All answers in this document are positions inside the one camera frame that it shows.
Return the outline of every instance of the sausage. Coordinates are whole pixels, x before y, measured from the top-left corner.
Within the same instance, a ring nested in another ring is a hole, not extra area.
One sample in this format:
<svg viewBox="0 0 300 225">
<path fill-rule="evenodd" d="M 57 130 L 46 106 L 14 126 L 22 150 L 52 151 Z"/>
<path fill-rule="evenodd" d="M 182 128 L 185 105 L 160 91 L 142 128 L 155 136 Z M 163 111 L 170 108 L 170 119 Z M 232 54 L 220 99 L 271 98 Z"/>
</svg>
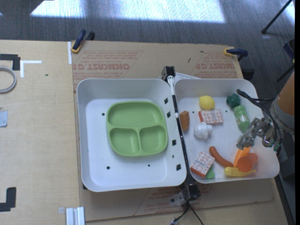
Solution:
<svg viewBox="0 0 300 225">
<path fill-rule="evenodd" d="M 223 167 L 233 167 L 232 162 L 227 161 L 226 159 L 222 158 L 221 155 L 218 153 L 217 149 L 214 146 L 209 148 L 210 154 L 215 158 L 215 161 L 219 163 Z"/>
</svg>

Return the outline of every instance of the lemon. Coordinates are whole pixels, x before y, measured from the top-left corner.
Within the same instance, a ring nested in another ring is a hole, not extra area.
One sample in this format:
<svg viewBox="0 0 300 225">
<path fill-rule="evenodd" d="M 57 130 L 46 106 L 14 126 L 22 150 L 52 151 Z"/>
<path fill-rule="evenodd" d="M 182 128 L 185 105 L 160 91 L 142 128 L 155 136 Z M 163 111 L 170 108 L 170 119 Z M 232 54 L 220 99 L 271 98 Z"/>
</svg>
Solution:
<svg viewBox="0 0 300 225">
<path fill-rule="evenodd" d="M 204 110 L 210 110 L 215 108 L 215 101 L 211 96 L 201 96 L 199 97 L 199 105 Z"/>
</svg>

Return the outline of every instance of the carrot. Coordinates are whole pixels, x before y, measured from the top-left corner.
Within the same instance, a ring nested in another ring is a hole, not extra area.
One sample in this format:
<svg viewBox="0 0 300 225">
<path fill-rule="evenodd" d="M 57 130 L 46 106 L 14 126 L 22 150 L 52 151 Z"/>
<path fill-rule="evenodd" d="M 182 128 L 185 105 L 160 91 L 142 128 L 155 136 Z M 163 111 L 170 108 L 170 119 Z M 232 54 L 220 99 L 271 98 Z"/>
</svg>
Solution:
<svg viewBox="0 0 300 225">
<path fill-rule="evenodd" d="M 219 163 L 223 167 L 233 167 L 232 162 L 229 162 L 228 160 L 224 159 L 217 151 L 217 149 L 214 146 L 211 146 L 209 148 L 210 155 L 212 155 L 215 158 L 215 161 Z"/>
<path fill-rule="evenodd" d="M 244 147 L 244 150 L 238 149 L 235 155 L 235 159 L 233 162 L 233 167 L 237 167 L 238 160 L 244 156 L 246 156 L 250 152 L 250 147 Z"/>
</svg>

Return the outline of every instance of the table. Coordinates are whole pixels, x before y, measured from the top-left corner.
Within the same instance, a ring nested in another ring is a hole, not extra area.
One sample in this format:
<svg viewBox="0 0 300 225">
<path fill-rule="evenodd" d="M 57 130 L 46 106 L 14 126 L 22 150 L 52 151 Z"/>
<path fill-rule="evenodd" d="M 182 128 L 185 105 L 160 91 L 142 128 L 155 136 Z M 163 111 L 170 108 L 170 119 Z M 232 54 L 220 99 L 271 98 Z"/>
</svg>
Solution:
<svg viewBox="0 0 300 225">
<path fill-rule="evenodd" d="M 0 203 L 16 187 L 16 205 L 0 212 L 1 224 L 65 224 L 65 208 L 80 206 L 72 66 L 67 42 L 0 41 L 0 53 L 29 61 L 17 85 L 0 94 L 8 110 L 0 128 Z M 236 67 L 240 77 L 240 68 Z M 9 79 L 0 74 L 0 86 Z M 287 224 L 274 179 L 273 200 L 197 210 L 204 224 Z M 88 224 L 169 224 L 181 212 L 106 219 Z M 197 224 L 191 211 L 180 224 Z"/>
</svg>

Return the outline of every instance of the green bottle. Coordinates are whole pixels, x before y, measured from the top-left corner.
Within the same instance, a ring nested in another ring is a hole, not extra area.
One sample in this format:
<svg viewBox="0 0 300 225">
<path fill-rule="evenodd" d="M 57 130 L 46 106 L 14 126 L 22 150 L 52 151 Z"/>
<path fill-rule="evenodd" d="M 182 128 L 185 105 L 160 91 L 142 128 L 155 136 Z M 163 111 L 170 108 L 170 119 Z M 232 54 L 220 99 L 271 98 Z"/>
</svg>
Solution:
<svg viewBox="0 0 300 225">
<path fill-rule="evenodd" d="M 233 111 L 239 128 L 245 133 L 250 125 L 245 107 L 243 105 L 238 105 L 234 107 Z"/>
</svg>

